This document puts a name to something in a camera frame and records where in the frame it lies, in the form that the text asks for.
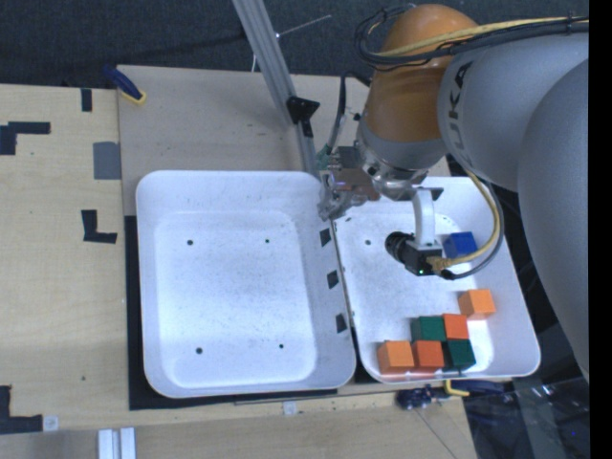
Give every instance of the empty white tray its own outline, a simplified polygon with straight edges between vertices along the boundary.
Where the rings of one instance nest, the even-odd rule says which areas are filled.
[[[427,177],[423,186],[444,189],[434,203],[436,238],[441,246],[457,231],[472,231],[477,246],[485,244],[492,233],[492,213],[468,177]],[[458,377],[510,378],[537,370],[540,350],[536,332],[505,240],[482,271],[450,281],[415,275],[387,253],[384,240],[388,234],[415,230],[410,202],[382,198],[351,208],[337,220],[336,228],[361,361],[376,380],[417,383]],[[462,273],[470,267],[463,263],[451,270]],[[412,318],[459,313],[457,298],[466,289],[490,289],[497,309],[485,320],[468,322],[476,364],[461,376],[457,371],[442,370],[433,376],[416,372],[382,375],[376,354],[379,345],[387,339],[411,339]]]
[[[356,355],[319,182],[156,171],[136,194],[144,371],[171,398],[336,388]]]

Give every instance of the blue block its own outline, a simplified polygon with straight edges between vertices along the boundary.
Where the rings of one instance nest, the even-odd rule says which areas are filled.
[[[444,241],[443,245],[444,252],[448,258],[467,255],[468,253],[478,250],[478,247],[476,247],[476,241],[474,240],[471,231],[452,233]]]

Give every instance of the orange block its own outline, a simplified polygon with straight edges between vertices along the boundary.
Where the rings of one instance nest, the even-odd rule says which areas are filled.
[[[433,374],[444,367],[444,352],[439,340],[415,340],[412,342],[415,371]]]
[[[459,296],[459,309],[468,319],[485,319],[497,311],[489,289],[469,289]]]
[[[408,340],[386,340],[376,354],[381,374],[403,374],[414,367]]]
[[[447,333],[447,340],[469,340],[468,317],[465,315],[454,315],[444,313],[444,331]]]

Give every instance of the cube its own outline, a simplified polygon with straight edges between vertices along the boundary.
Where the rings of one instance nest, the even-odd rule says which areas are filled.
[[[489,289],[469,289],[458,302],[461,314],[468,319],[485,319],[497,311]]]
[[[452,313],[442,314],[444,321],[444,330],[447,334],[447,340],[469,339],[470,332],[468,330],[468,317],[465,315],[455,315]]]
[[[415,340],[412,342],[414,370],[433,374],[445,366],[442,342],[439,340]]]
[[[448,258],[467,255],[478,250],[471,231],[451,233],[443,243],[444,252]]]
[[[447,339],[442,317],[415,317],[410,321],[410,333],[412,341]]]
[[[414,367],[408,340],[386,340],[377,350],[381,374],[404,374]]]
[[[476,357],[468,339],[447,340],[443,345],[447,370],[463,371],[476,364]]]

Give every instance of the dark green block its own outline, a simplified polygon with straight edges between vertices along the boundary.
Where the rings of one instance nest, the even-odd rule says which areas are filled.
[[[469,340],[448,340],[442,345],[444,351],[444,362],[446,367],[443,369],[463,371],[476,364],[474,350]]]
[[[447,341],[442,317],[415,317],[410,321],[410,333],[414,340]]]

